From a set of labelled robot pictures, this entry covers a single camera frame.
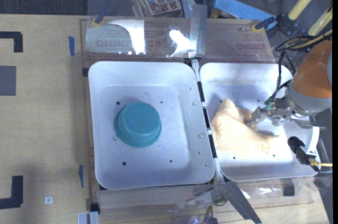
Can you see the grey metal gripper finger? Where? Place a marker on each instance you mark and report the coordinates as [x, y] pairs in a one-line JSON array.
[[277, 121], [257, 114]]

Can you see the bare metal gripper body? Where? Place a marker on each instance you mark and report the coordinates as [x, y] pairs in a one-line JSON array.
[[283, 110]]

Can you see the beige cloth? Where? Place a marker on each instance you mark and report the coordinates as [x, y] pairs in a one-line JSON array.
[[232, 130]]

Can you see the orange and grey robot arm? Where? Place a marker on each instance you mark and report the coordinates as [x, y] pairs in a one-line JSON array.
[[313, 80]]

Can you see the white plastic tray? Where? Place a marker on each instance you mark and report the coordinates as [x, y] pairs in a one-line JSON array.
[[163, 164], [243, 80]]

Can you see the brown cardboard board red print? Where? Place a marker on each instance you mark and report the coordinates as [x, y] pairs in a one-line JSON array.
[[232, 40]]

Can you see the teal plastic bowl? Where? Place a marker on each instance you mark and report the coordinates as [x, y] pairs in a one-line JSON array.
[[138, 124]]

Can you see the black cylinder on white bracket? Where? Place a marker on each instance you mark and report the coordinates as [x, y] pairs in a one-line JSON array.
[[299, 149]]

